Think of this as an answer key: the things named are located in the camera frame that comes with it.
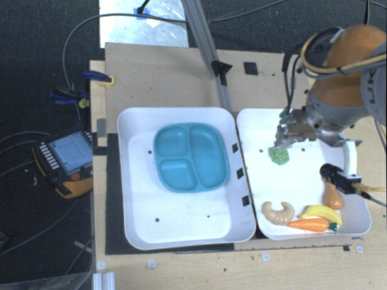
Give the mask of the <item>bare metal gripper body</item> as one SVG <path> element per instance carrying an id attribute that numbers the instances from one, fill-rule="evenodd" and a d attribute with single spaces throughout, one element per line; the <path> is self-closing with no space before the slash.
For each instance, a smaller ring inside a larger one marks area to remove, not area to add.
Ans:
<path id="1" fill-rule="evenodd" d="M 294 109 L 288 116 L 285 139 L 289 142 L 343 142 L 345 138 L 342 131 L 341 126 L 330 123 L 314 109 Z"/>

